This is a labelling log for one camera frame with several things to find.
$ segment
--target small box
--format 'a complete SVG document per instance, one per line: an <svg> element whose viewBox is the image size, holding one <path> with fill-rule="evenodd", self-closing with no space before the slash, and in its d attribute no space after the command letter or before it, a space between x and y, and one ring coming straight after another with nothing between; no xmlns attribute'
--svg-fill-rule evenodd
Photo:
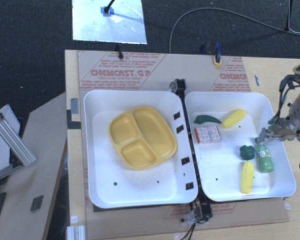
<svg viewBox="0 0 300 240"><path fill-rule="evenodd" d="M221 141L221 136L217 126L204 126L194 129L198 143L212 143Z"/></svg>

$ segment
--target yellow divided plate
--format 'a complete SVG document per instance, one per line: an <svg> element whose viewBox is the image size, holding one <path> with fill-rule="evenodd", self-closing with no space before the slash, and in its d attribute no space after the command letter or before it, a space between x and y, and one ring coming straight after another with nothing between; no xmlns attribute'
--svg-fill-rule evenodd
<svg viewBox="0 0 300 240"><path fill-rule="evenodd" d="M175 135L150 106L138 106L118 115L110 122L108 133L122 160L135 170L156 166L177 151Z"/></svg>

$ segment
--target black floor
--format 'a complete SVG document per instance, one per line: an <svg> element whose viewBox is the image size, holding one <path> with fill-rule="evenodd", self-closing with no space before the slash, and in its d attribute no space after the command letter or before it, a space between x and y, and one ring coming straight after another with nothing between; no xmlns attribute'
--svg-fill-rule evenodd
<svg viewBox="0 0 300 240"><path fill-rule="evenodd" d="M169 52L169 37L185 12L221 8L284 30L288 0L142 0L147 45L124 51ZM291 27L300 32L300 0L293 0ZM202 42L220 42L223 55L300 58L300 36L220 12L189 14L176 27L172 52L197 54ZM65 49L113 50L114 43L72 40L72 0L0 0L0 107L18 117L65 91Z"/></svg>

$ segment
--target yellow corn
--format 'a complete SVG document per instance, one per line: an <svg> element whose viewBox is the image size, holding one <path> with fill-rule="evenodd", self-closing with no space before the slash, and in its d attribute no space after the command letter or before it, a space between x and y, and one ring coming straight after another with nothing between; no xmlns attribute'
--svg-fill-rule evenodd
<svg viewBox="0 0 300 240"><path fill-rule="evenodd" d="M221 125L223 128L230 128L231 126L238 123L242 118L246 115L246 111L242 108L235 110L232 112L227 118L225 118Z"/></svg>
<svg viewBox="0 0 300 240"><path fill-rule="evenodd" d="M241 171L241 192L244 194L250 193L252 189L252 183L254 181L254 164L250 161L246 161L243 164Z"/></svg>

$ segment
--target gray cable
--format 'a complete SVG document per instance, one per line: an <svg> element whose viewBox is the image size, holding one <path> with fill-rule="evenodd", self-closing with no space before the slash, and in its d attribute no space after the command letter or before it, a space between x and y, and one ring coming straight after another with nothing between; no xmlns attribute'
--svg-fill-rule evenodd
<svg viewBox="0 0 300 240"><path fill-rule="evenodd" d="M266 23L263 23L261 21L258 21L256 19L253 19L253 18L250 18L248 16L245 16L243 14L240 14L240 13L237 13L237 12L234 12L234 11L231 11L231 10L226 10L226 9L220 9L220 8L209 8L209 7L202 7L202 8L197 8L197 9L193 9L193 10L190 10L190 11L187 11L186 13L184 13L181 17L179 17L177 19L177 21L175 22L172 30L171 30L171 34L170 34L170 39L169 39L169 53L171 53L171 43L172 43L172 36L173 36L173 33L175 31L175 28L176 26L178 25L178 23L181 21L181 19L183 17L185 17L186 15L188 14L191 14L191 13L194 13L194 12L198 12L198 11L208 11L208 10L211 10L211 11L220 11L220 12L225 12L225 13L229 13L229 14L234 14L234 15L237 15L239 17L242 17L244 19L247 19L249 21L252 21L252 22L255 22L255 23L258 23L262 26L265 26L265 27L268 27L270 29L273 29L273 30L276 30L276 31L279 31L279 32L283 32L283 33L286 33L286 34L289 34L289 35L294 35L294 36L300 36L300 33L299 32L288 32L288 31L285 31L283 29L280 29L280 28L277 28L277 27L274 27L274 26L271 26L271 25L268 25Z"/></svg>

